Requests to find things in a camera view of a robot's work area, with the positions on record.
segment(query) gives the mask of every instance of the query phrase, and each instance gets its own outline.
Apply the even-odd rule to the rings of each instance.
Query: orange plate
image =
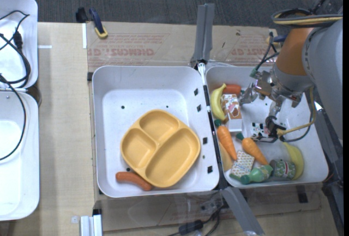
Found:
[[[157,187],[178,182],[200,153],[197,135],[174,115],[151,110],[140,117],[121,140],[127,164]]]

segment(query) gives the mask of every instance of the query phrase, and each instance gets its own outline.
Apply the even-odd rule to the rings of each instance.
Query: orange toy food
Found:
[[[269,162],[263,155],[260,148],[257,146],[256,142],[252,140],[252,138],[244,138],[242,139],[242,148],[246,153],[253,156],[256,161],[260,164],[267,165]]]
[[[241,92],[241,86],[237,84],[227,84],[223,90],[224,94],[235,94],[239,96]]]
[[[228,154],[234,159],[237,160],[237,154],[235,150],[235,146],[233,143],[233,139],[231,138],[229,129],[222,125],[222,122],[220,120],[214,121],[215,125],[217,126],[217,136],[220,143],[223,145],[225,150],[228,152]]]
[[[141,176],[134,172],[121,171],[115,175],[118,182],[130,182],[140,186],[143,190],[149,191],[153,188],[153,185],[145,181]]]

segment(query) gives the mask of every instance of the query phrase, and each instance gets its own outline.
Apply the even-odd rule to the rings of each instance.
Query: banana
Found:
[[[223,90],[225,89],[226,86],[227,85],[223,83],[221,87],[212,91],[211,97],[210,97],[213,116],[222,121],[225,119],[225,115],[222,110],[222,106],[220,104],[220,99],[222,97]]]
[[[288,144],[287,142],[283,142],[283,144],[287,148],[287,151],[291,157],[291,161],[296,166],[296,173],[292,179],[292,180],[296,180],[303,173],[303,169],[304,169],[303,155],[297,147],[292,146],[292,145]]]

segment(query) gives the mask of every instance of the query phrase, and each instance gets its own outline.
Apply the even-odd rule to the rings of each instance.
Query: toy bottle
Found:
[[[243,185],[250,183],[260,183],[267,180],[270,177],[273,168],[270,165],[262,165],[261,167],[255,167],[247,175],[242,175],[240,181]]]

